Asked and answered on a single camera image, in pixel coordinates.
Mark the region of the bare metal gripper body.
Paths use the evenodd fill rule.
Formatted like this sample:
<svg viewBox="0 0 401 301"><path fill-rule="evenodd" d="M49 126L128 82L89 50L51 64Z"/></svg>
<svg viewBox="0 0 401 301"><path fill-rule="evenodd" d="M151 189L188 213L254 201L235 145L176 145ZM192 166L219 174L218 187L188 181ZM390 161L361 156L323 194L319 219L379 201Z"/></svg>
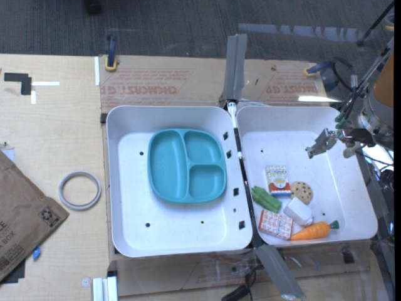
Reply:
<svg viewBox="0 0 401 301"><path fill-rule="evenodd" d="M393 147L393 130L374 115L350 115L341 136L346 141L360 142L368 147Z"/></svg>

